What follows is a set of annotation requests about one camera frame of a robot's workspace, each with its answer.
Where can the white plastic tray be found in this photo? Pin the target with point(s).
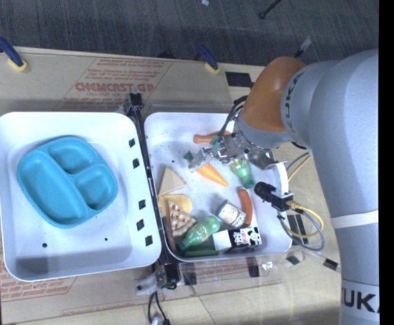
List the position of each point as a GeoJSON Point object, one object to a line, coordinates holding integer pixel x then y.
{"type": "Point", "coordinates": [65, 256]}
{"type": "Point", "coordinates": [176, 141]}

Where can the brown cardboard board red print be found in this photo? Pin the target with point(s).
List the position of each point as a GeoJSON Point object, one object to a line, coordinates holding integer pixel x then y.
{"type": "Point", "coordinates": [82, 80]}

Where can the cow print milk carton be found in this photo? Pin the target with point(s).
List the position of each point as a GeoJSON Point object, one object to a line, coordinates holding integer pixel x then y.
{"type": "Point", "coordinates": [244, 238]}

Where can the black cylinder on white bracket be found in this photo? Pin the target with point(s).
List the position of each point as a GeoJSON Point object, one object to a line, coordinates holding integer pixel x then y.
{"type": "Point", "coordinates": [272, 195]}

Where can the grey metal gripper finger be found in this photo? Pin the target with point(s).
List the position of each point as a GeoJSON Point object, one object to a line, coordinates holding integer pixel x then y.
{"type": "Point", "coordinates": [197, 161]}
{"type": "Point", "coordinates": [214, 153]}

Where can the orange sausage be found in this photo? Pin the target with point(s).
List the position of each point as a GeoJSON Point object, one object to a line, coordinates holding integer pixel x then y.
{"type": "Point", "coordinates": [246, 205]}

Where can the large green bottle yellow label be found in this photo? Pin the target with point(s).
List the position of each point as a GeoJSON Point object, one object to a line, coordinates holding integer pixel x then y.
{"type": "Point", "coordinates": [198, 233]}

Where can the dark green cucumber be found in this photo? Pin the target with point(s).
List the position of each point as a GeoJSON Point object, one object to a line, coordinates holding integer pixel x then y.
{"type": "Point", "coordinates": [200, 252]}

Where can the thin black rod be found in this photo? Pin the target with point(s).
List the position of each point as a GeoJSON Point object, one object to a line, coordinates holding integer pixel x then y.
{"type": "Point", "coordinates": [147, 168]}

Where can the blue divided plate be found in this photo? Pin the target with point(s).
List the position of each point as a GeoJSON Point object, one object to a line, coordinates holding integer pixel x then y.
{"type": "Point", "coordinates": [65, 185]}

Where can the orange carrot with green top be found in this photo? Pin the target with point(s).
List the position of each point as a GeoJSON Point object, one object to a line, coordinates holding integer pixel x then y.
{"type": "Point", "coordinates": [214, 175]}

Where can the small green bottle yellow label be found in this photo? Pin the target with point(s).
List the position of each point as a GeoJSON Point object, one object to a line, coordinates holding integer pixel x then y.
{"type": "Point", "coordinates": [243, 172]}

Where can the small white printed can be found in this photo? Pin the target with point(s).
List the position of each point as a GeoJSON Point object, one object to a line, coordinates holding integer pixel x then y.
{"type": "Point", "coordinates": [230, 214]}

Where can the yellow round biscuit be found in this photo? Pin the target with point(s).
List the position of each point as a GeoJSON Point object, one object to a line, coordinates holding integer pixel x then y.
{"type": "Point", "coordinates": [183, 201]}

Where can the tan bread triangle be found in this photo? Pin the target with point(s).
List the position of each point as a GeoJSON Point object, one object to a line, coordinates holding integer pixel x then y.
{"type": "Point", "coordinates": [170, 181]}

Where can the pizza slice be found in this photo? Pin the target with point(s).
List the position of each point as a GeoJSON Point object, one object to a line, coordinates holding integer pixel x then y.
{"type": "Point", "coordinates": [179, 219]}

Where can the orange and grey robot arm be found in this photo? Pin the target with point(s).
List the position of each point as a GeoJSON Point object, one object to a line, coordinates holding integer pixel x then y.
{"type": "Point", "coordinates": [335, 120]}

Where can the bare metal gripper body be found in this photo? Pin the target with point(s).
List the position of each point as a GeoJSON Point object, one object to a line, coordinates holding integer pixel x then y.
{"type": "Point", "coordinates": [237, 149]}

